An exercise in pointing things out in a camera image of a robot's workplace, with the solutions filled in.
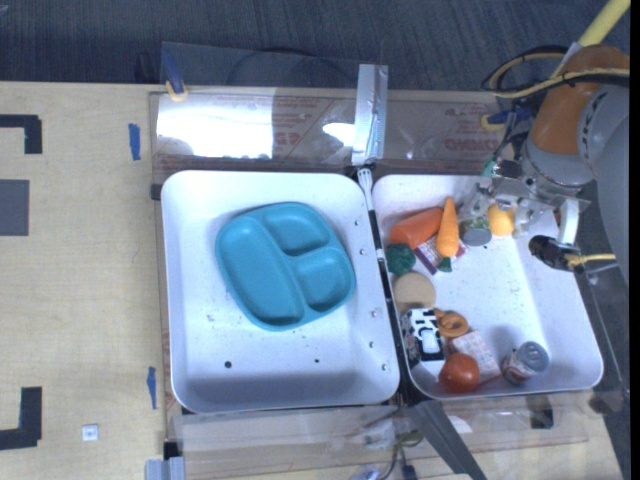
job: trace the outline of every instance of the gray square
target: gray square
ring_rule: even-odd
[[[29,235],[29,180],[0,180],[0,236]]]

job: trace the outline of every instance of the silver can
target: silver can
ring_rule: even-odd
[[[535,341],[527,341],[504,358],[500,369],[509,382],[521,384],[546,370],[547,366],[549,366],[549,355],[544,347]]]

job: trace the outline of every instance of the small white square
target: small white square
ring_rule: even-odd
[[[97,441],[100,438],[100,431],[98,425],[93,423],[91,425],[82,425],[82,440],[83,441]]]

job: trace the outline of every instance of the carrot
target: carrot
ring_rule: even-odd
[[[455,256],[460,247],[460,231],[458,228],[458,217],[453,199],[448,197],[444,204],[440,230],[436,237],[436,250],[443,258]]]
[[[438,206],[421,211],[394,225],[389,239],[394,244],[406,244],[413,250],[437,233],[441,219],[442,208]]]

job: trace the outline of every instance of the beige tabletop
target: beige tabletop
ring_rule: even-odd
[[[0,114],[36,114],[43,127],[36,155],[24,154],[23,130],[0,128],[0,179],[30,182],[28,236],[0,236],[0,353],[8,365],[0,375],[0,429],[18,426],[21,388],[43,392],[41,440],[0,451],[0,478],[141,479],[145,461],[162,456],[167,426],[149,197],[149,94],[158,89],[0,85]],[[140,128],[140,160],[132,157],[129,124]],[[85,425],[98,426],[97,440],[83,440]],[[601,418],[569,411],[558,425],[562,432],[552,439],[527,441],[529,434],[516,432],[501,437],[511,445],[498,439],[483,449],[471,439],[470,448],[489,478],[620,478]],[[414,464],[420,478],[465,478],[430,453]],[[358,467],[261,478],[346,479]],[[206,477],[221,478],[199,471],[197,478]]]

